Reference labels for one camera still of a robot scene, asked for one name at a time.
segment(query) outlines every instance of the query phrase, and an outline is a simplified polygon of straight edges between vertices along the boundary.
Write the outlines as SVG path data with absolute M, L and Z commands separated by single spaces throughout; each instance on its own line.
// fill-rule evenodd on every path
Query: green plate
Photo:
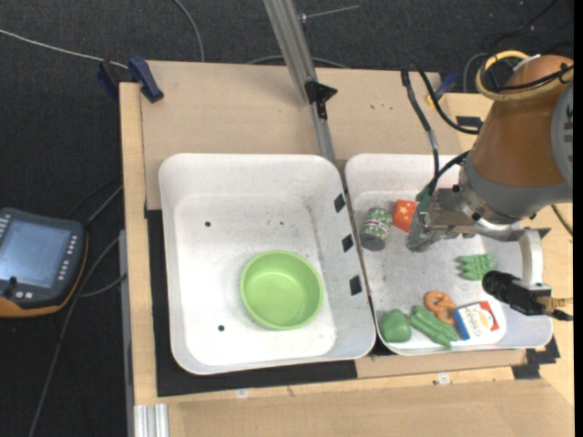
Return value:
M 240 277 L 249 314 L 263 327 L 298 329 L 322 306 L 324 288 L 315 268 L 299 254 L 275 249 L 251 259 Z

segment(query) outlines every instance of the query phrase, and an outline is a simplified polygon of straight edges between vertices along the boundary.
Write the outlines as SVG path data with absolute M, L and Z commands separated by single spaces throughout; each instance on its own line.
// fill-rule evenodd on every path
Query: brown pretzel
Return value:
M 423 298 L 425 307 L 443 322 L 455 325 L 452 312 L 457 307 L 452 299 L 441 291 L 428 291 Z

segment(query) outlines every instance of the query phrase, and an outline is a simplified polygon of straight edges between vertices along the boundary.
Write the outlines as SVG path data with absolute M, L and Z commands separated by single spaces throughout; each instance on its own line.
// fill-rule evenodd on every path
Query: white cable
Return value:
M 103 61 L 103 58 L 99 58 L 98 56 L 80 54 L 78 52 L 73 52 L 72 50 L 66 50 L 65 48 L 50 46 L 49 44 L 43 44 L 42 42 L 37 42 L 36 40 L 28 39 L 26 37 L 19 36 L 18 34 L 11 33 L 9 31 L 5 31 L 4 29 L 0 29 L 0 33 L 4 34 L 5 36 L 13 37 L 14 39 L 18 39 L 23 42 L 27 42 L 28 44 L 32 44 L 34 46 L 39 46 L 43 48 L 48 48 L 49 50 L 55 50 L 56 52 L 60 52 L 61 54 L 67 54 L 72 56 L 79 56 L 81 58 L 87 58 L 89 60 L 96 60 L 98 62 Z M 128 69 L 126 65 L 123 65 L 119 62 L 109 62 L 111 65 L 119 66 L 121 68 Z

